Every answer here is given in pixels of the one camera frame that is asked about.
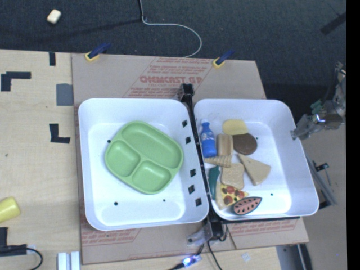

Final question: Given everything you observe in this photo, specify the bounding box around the tan ridged waffle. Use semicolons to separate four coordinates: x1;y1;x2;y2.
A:
203;154;233;168

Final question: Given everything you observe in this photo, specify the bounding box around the tan cheese wedge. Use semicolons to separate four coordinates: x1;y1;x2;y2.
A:
237;153;272;187

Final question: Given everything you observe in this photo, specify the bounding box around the brown round biscuit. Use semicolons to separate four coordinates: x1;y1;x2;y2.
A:
232;133;258;156

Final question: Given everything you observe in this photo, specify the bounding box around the green divided plate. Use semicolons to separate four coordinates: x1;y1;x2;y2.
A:
104;120;185;195

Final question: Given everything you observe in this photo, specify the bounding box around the yellow rounded toy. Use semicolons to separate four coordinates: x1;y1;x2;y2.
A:
0;196;22;224

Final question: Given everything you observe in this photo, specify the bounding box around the tan bread slice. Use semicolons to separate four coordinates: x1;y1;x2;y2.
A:
219;162;246;191

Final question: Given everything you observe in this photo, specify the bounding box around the green pepper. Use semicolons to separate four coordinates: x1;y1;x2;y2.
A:
208;165;221;201

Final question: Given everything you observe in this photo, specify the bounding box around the pizza slice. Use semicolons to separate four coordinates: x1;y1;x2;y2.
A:
215;182;250;210

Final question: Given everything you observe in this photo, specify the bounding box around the brown cardboard board red print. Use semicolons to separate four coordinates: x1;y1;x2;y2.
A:
71;53;310;266

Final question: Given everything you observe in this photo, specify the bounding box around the black block with wires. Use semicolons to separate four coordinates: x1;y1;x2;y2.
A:
207;214;226;239
178;83;195;103

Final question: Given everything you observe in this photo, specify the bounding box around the yellow potato chip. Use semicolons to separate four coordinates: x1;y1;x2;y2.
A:
222;119;249;136

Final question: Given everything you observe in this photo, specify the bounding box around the blue bottle white cap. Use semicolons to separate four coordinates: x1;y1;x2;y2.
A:
199;119;218;159

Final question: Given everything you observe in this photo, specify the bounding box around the cream rounded block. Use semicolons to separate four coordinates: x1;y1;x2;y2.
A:
46;8;62;25

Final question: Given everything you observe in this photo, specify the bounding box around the watermelon slice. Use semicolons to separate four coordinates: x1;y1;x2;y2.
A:
231;196;263;217

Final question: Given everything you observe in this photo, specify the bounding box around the white plastic tray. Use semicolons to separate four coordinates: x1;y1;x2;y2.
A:
78;97;210;232
193;98;320;222

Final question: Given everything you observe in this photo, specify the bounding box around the tan bread loaf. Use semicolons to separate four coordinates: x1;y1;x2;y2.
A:
215;133;234;157

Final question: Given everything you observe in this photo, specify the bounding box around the thin black rod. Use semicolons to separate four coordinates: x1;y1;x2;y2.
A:
186;93;216;225

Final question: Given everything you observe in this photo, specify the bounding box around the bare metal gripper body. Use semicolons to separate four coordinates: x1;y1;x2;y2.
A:
316;77;347;131

